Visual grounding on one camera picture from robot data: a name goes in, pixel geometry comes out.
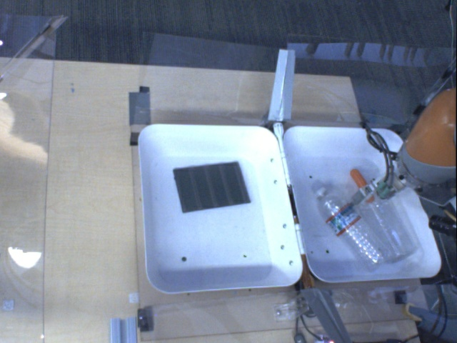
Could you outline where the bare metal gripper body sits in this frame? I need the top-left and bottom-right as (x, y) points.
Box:
(372, 171), (414, 202)

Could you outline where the clear bottle with orange cap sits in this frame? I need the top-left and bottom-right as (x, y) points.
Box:
(348, 169), (419, 264)

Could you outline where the clear bottle with red label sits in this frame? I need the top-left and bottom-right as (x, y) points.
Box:
(313, 185), (385, 264)

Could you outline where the white plastic tray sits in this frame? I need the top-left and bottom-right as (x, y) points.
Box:
(138, 123), (304, 295)
(283, 125), (443, 284)

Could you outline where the dark grey striped flat rectangle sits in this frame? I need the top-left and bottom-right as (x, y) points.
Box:
(173, 161), (251, 214)

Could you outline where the black cylinder on white bracket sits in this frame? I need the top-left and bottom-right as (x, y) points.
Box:
(428, 206), (457, 234)

